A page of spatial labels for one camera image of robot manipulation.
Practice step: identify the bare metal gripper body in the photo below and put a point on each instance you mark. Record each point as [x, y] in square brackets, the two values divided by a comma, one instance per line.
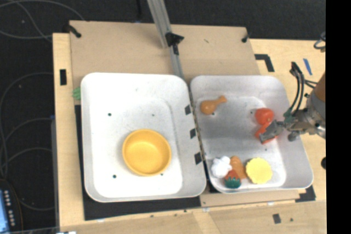
[307, 122]

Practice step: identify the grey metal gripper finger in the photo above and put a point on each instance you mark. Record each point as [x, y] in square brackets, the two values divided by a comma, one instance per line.
[276, 126]
[266, 136]

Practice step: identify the orange-red toy food piece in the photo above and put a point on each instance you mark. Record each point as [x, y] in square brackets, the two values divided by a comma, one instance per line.
[260, 130]

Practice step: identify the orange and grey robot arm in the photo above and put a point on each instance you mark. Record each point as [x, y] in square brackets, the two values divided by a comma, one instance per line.
[319, 96]

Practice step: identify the white plastic tray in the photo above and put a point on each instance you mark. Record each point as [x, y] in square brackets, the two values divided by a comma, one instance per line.
[142, 107]
[235, 134]

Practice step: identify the yellow round scalloped biscuit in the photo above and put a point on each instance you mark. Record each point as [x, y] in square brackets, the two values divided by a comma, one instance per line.
[259, 170]

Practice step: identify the orange toy bread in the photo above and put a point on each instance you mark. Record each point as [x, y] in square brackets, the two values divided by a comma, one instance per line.
[238, 166]

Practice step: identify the white toy garlic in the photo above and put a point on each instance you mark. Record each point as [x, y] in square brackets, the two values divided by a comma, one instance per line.
[220, 167]

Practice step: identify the brown toy chicken drumstick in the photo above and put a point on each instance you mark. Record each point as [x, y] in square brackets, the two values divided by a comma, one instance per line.
[209, 106]

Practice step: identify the yellow bowl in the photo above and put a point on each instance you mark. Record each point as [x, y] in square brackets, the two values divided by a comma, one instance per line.
[146, 153]

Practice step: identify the brown cardboard board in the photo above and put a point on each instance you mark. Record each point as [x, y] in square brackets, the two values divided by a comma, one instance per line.
[118, 49]

